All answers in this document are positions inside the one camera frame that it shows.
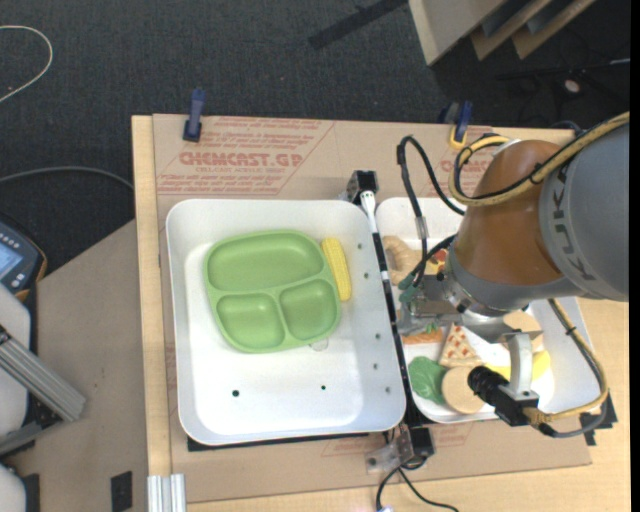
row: screen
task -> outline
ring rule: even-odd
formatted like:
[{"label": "screen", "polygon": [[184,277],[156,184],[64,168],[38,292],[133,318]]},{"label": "screen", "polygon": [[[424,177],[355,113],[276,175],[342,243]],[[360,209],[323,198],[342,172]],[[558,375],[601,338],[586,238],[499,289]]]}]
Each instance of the screen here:
[{"label": "screen", "polygon": [[17,252],[12,251],[6,245],[0,244],[0,279],[22,260]]}]

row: black floor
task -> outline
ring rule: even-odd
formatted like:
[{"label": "black floor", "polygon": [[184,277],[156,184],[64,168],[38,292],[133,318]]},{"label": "black floor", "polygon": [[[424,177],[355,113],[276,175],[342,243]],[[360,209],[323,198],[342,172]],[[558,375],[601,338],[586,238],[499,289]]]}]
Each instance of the black floor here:
[{"label": "black floor", "polygon": [[[0,25],[37,28],[54,48],[48,73],[0,103],[0,179],[81,165],[131,180],[131,116],[185,113],[196,86],[208,94],[205,114],[433,123],[448,102],[470,100],[475,124],[588,128],[629,110],[630,65],[607,64],[630,56],[630,0],[595,2],[524,60],[507,42],[479,62],[464,39],[429,68],[397,1],[318,44],[379,1],[0,0]],[[0,97],[46,57],[35,34],[0,30]],[[498,79],[549,68],[566,72]],[[561,94],[583,69],[581,95]],[[0,212],[54,270],[132,219],[133,197],[99,176],[43,175],[0,182]]]}]

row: divided green plate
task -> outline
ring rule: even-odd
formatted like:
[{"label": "divided green plate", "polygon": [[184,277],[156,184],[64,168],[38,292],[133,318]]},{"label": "divided green plate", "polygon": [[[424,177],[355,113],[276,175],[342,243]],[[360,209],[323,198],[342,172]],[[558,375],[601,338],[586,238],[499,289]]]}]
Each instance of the divided green plate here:
[{"label": "divided green plate", "polygon": [[204,259],[218,327],[243,352],[275,352],[326,338],[340,321],[340,299],[320,244],[295,230],[222,240]]}]

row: yellow cable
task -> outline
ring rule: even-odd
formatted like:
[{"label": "yellow cable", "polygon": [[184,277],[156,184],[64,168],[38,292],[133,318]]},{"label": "yellow cable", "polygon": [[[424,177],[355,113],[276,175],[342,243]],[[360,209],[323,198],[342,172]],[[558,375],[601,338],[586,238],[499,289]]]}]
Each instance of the yellow cable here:
[{"label": "yellow cable", "polygon": [[[603,137],[612,130],[615,130],[620,126],[627,124],[629,122],[629,117],[629,112],[625,112],[624,114],[620,114],[594,126],[589,131],[569,142],[566,146],[549,157],[546,162],[544,162],[540,167],[538,167],[531,173],[527,181],[522,182],[520,185],[514,187],[513,189],[507,190],[504,193],[481,199],[468,197],[464,194],[464,192],[462,192],[462,190],[458,189],[454,172],[449,174],[449,191],[459,203],[466,206],[486,206],[503,203],[529,190],[534,186],[534,184],[541,183],[545,177],[551,174],[555,169],[566,164],[571,158],[573,158],[578,152],[582,151],[589,144],[592,144],[597,139]],[[487,146],[495,145],[496,141],[493,140],[493,138],[494,137],[486,137],[479,139],[478,141],[464,148],[459,155],[460,168],[469,160],[469,158],[471,158],[473,153],[475,153],[476,151]]]},{"label": "yellow cable", "polygon": [[[551,299],[551,302],[553,303],[553,307],[556,309],[556,312],[561,317],[563,324],[571,325],[571,320],[567,315],[566,311],[564,310],[564,308],[560,305],[560,303],[556,299]],[[571,416],[577,416],[579,414],[582,414],[583,412],[588,412],[594,409],[595,407],[598,407],[599,405],[601,405],[609,395],[609,385],[607,384],[607,377],[605,375],[604,368],[602,367],[600,362],[596,359],[595,354],[593,353],[593,351],[591,350],[591,348],[589,347],[585,339],[574,327],[571,328],[570,334],[571,334],[571,337],[574,339],[574,341],[577,344],[579,344],[580,347],[589,355],[596,369],[598,370],[598,374],[599,374],[598,382],[600,384],[600,395],[596,399],[592,400],[587,404],[581,405],[579,407],[573,407],[571,409],[567,409],[562,412],[545,413],[540,409],[536,409],[533,407],[528,407],[523,409],[523,413],[529,418],[531,425],[533,425],[534,427],[539,426],[542,423],[551,423],[552,421],[557,421],[559,419],[568,418]]]}]

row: wooden table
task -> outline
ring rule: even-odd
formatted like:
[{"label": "wooden table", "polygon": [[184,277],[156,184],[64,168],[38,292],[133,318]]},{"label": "wooden table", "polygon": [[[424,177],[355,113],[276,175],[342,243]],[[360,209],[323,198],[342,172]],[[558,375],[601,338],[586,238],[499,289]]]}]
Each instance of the wooden table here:
[{"label": "wooden table", "polygon": [[[153,120],[132,118],[136,222],[142,313],[147,453],[150,475],[173,473],[162,322]],[[580,300],[596,353],[610,383],[618,422],[598,430],[593,464],[518,474],[420,482],[426,497],[461,511],[630,510],[628,304]],[[189,504],[190,511],[373,511],[375,487]],[[425,510],[406,485],[389,485],[384,503],[397,512]]]}]

